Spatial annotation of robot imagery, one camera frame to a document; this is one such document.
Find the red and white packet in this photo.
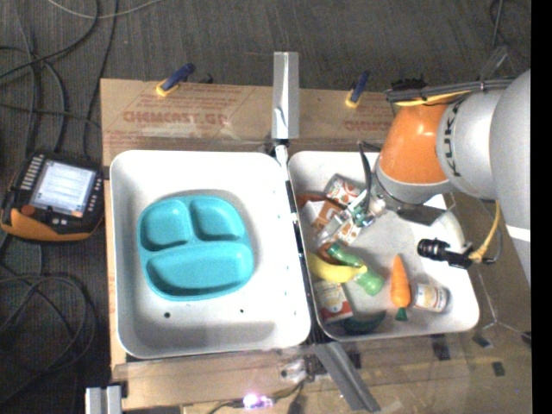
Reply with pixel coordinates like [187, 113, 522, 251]
[312, 279, 354, 325]

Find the blue divided plate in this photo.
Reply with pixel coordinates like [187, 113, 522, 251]
[136, 194, 256, 302]

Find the green bottle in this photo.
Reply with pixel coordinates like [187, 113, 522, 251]
[326, 242, 386, 297]

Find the yellow banana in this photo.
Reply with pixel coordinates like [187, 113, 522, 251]
[306, 251, 368, 284]

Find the orange carrot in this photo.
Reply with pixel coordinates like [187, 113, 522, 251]
[390, 254, 412, 322]

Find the orange and white can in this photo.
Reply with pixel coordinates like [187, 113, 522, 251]
[323, 173, 362, 207]

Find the brown cardboard board red print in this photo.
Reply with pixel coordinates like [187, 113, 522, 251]
[99, 78, 480, 410]

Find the white can yellow label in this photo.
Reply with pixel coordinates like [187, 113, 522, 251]
[409, 281, 451, 314]

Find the white plastic tray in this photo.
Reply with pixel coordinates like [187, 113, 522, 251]
[286, 150, 481, 342]
[109, 148, 312, 361]

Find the black cylinder on white bracket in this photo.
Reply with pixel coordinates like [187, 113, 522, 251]
[417, 208, 474, 271]

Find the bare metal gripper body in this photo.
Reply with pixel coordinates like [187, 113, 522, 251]
[342, 187, 388, 229]

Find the orange and white carton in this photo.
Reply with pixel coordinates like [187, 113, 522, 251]
[308, 199, 362, 246]

